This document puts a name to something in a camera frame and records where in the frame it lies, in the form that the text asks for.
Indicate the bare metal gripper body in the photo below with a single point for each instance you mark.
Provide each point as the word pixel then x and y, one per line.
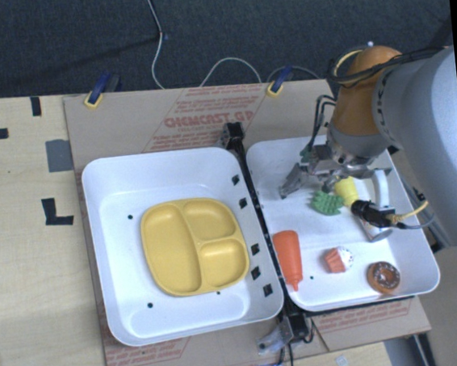
pixel 332 163

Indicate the orange and white toy cupcake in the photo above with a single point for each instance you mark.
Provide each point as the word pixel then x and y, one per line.
pixel 336 259

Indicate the thin black rod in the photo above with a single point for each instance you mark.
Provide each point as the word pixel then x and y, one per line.
pixel 261 215

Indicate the black cylinder on white bracket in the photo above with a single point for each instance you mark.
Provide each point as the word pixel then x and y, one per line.
pixel 371 212

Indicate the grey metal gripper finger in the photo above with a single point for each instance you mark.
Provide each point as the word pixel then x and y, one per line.
pixel 331 183
pixel 293 181

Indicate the yellow toy pineapple, green leaves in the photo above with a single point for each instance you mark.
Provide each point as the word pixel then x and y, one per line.
pixel 328 204

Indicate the brown cardboard board, red print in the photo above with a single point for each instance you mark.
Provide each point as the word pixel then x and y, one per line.
pixel 125 124

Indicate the yellow divided plate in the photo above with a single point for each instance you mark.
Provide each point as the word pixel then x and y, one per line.
pixel 170 245

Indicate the orange toy bottle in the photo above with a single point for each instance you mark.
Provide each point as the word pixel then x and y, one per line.
pixel 288 253

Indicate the brown toy doughnut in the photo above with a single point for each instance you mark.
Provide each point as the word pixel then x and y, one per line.
pixel 374 280

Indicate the white plastic tray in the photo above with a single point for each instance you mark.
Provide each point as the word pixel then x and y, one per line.
pixel 331 232
pixel 117 246

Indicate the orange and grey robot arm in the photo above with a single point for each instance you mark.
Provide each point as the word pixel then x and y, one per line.
pixel 417 125

